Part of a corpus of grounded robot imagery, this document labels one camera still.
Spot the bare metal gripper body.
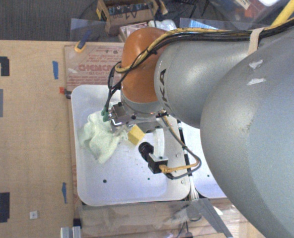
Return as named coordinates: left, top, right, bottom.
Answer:
left=108, top=102, right=170, bottom=134

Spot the yellow cube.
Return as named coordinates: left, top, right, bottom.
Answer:
left=127, top=125, right=146, bottom=146

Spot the pale green cloth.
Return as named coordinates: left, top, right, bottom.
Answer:
left=77, top=109, right=129, bottom=165

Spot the brown cardboard board red print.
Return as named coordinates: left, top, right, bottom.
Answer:
left=63, top=43, right=239, bottom=238

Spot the white plastic tray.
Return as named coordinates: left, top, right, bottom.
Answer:
left=71, top=84, right=191, bottom=207

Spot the thin black and white rod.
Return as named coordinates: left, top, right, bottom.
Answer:
left=176, top=119, right=200, bottom=202

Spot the black cylinder on white bracket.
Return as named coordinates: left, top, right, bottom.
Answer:
left=138, top=126, right=169, bottom=175

